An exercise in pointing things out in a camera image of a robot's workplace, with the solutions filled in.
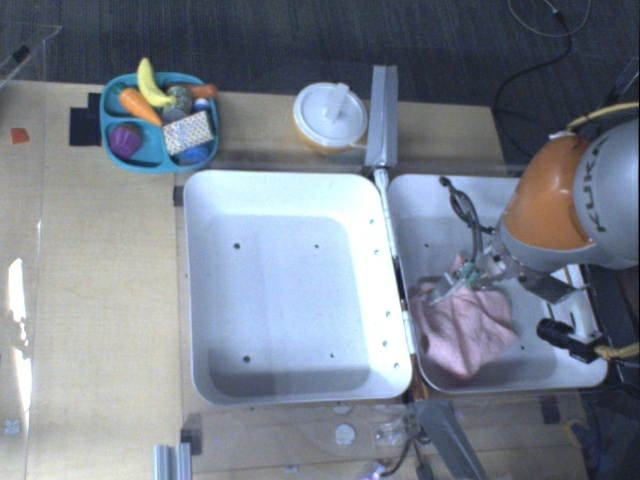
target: yellow cable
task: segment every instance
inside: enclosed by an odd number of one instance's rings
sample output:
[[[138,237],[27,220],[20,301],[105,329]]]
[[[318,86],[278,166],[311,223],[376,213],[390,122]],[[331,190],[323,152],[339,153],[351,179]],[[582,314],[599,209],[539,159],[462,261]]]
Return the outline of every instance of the yellow cable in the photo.
[[[577,119],[571,121],[567,125],[567,131],[571,131],[573,130],[573,128],[576,128],[586,123],[587,121],[591,121],[592,119],[597,119],[607,114],[613,114],[614,112],[620,112],[622,110],[629,110],[631,108],[638,108],[638,102],[633,101],[631,103],[619,103],[617,105],[611,105],[610,107],[601,108],[599,110],[591,112],[590,114],[587,114],[586,116],[578,117]]]
[[[633,343],[622,348],[612,348],[606,345],[600,345],[594,349],[602,359],[609,361],[610,359],[627,359],[629,357],[640,354],[640,343]]]

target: lid handle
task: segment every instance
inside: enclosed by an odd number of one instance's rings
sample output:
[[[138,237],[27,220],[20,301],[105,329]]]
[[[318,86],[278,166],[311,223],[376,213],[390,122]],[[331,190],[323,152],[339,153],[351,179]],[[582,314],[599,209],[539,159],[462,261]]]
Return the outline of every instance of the lid handle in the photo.
[[[344,106],[344,102],[347,99],[347,94],[349,94],[349,86],[345,84],[337,84],[336,88],[331,95],[331,99],[329,100],[329,105],[324,111],[324,117],[331,124],[336,122],[338,116],[340,115],[340,111]]]

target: red piece of tape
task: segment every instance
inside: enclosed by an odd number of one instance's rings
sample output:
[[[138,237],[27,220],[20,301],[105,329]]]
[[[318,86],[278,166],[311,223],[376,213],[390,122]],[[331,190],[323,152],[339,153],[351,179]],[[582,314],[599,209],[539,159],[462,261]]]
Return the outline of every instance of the red piece of tape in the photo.
[[[29,133],[26,128],[11,128],[11,142],[14,146],[16,144],[24,144],[29,140]]]

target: yellow banana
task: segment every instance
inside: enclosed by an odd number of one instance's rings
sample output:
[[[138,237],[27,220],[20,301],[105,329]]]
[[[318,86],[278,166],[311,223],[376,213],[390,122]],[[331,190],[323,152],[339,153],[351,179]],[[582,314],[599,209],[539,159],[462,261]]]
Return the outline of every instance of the yellow banana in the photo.
[[[176,102],[175,96],[169,96],[162,92],[156,84],[153,66],[146,57],[138,64],[138,89],[145,99],[154,107],[164,107]]]

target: blue tray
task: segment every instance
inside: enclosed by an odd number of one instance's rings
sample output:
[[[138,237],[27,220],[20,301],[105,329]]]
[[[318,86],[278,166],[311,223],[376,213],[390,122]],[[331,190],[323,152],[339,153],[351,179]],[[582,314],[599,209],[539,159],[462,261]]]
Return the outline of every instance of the blue tray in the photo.
[[[203,84],[202,80],[181,73],[156,73],[156,82],[158,86],[164,87],[170,83],[188,83]],[[209,100],[211,109],[209,117],[213,127],[213,140],[206,142],[209,154],[207,158],[195,164],[180,165],[182,161],[182,153],[178,155],[169,155],[164,142],[162,128],[153,125],[144,119],[132,116],[127,112],[120,102],[115,91],[117,84],[124,83],[127,86],[137,87],[138,77],[135,73],[122,75],[111,80],[102,91],[100,98],[100,130],[102,133],[102,144],[107,155],[113,162],[124,169],[138,172],[180,172],[200,169],[207,165],[218,151],[219,127],[218,112],[213,99]],[[130,123],[138,127],[142,137],[142,147],[129,159],[125,160],[116,156],[109,147],[109,132],[119,124]]]

